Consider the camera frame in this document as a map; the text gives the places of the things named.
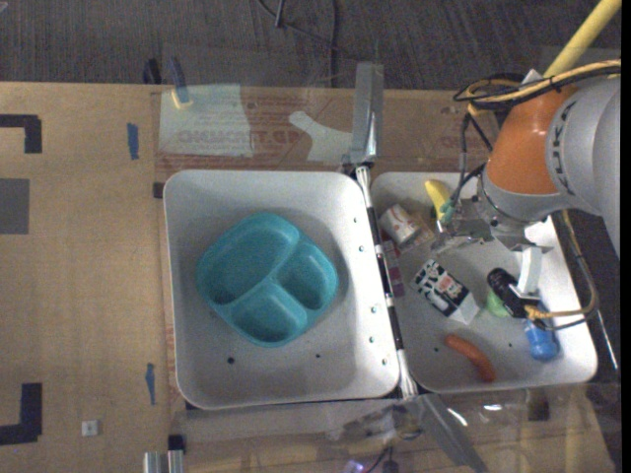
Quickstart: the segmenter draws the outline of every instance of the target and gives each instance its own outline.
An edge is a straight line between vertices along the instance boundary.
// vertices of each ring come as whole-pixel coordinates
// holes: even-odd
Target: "teal bowl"
[[[199,258],[197,291],[226,322],[261,347],[305,333],[329,307],[335,266],[299,228],[276,214],[253,214]]]

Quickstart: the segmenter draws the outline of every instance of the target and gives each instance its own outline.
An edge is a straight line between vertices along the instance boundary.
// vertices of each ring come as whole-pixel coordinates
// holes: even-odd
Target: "yellow banana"
[[[444,215],[441,207],[449,201],[452,193],[444,182],[433,178],[425,181],[425,190],[434,204],[436,217],[440,220]]]

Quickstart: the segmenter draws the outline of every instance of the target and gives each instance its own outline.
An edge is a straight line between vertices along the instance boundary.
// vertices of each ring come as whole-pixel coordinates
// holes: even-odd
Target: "yellow pole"
[[[543,77],[551,77],[570,70],[621,7],[622,0],[600,0],[568,44],[545,71]]]

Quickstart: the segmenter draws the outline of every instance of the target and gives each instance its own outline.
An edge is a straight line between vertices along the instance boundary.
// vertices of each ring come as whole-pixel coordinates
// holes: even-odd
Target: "carrot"
[[[450,333],[445,337],[445,345],[467,357],[477,368],[477,372],[483,381],[492,382],[495,380],[495,369],[493,368],[491,361],[486,357],[486,354],[484,354],[471,342]]]

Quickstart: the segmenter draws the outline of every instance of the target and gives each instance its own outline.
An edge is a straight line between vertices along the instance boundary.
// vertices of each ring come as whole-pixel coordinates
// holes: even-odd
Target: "blue bottle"
[[[559,354],[559,345],[552,331],[539,329],[531,320],[526,321],[524,331],[530,343],[530,355],[534,359],[538,361],[549,361]]]

